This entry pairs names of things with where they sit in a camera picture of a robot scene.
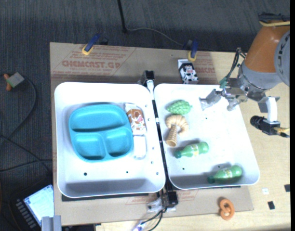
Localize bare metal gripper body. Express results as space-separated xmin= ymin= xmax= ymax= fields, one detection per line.
xmin=221 ymin=77 xmax=268 ymax=103

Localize green grapes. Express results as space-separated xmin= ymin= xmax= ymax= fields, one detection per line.
xmin=166 ymin=100 xmax=193 ymax=116

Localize black and white cow carton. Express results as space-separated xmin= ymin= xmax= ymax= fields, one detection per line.
xmin=177 ymin=58 xmax=200 ymax=85

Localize white plastic tray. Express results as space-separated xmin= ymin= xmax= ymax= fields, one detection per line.
xmin=153 ymin=83 xmax=261 ymax=191
xmin=54 ymin=81 xmax=166 ymax=199

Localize tan croissant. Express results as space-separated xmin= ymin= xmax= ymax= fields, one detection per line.
xmin=164 ymin=114 xmax=190 ymax=136

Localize green bottle yellow label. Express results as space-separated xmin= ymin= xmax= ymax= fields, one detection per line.
xmin=207 ymin=165 xmax=243 ymax=185
xmin=174 ymin=141 xmax=210 ymax=159

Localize thin black and white rod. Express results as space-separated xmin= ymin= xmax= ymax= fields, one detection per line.
xmin=146 ymin=79 xmax=173 ymax=193

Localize brown and white carton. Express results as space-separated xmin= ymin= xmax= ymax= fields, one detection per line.
xmin=125 ymin=108 xmax=148 ymax=136

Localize orange pretzel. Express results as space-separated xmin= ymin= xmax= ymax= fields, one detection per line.
xmin=218 ymin=198 xmax=236 ymax=221

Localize blue divided plate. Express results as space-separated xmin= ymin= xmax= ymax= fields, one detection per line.
xmin=68 ymin=103 xmax=134 ymax=163

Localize brown cardboard board red print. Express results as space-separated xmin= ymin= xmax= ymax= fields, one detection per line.
xmin=49 ymin=42 xmax=255 ymax=226

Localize black cylinder on white bracket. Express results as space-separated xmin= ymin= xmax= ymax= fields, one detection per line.
xmin=249 ymin=96 xmax=282 ymax=136

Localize black block with thin wires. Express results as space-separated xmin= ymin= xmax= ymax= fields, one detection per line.
xmin=161 ymin=190 xmax=179 ymax=208
xmin=142 ymin=70 xmax=155 ymax=86

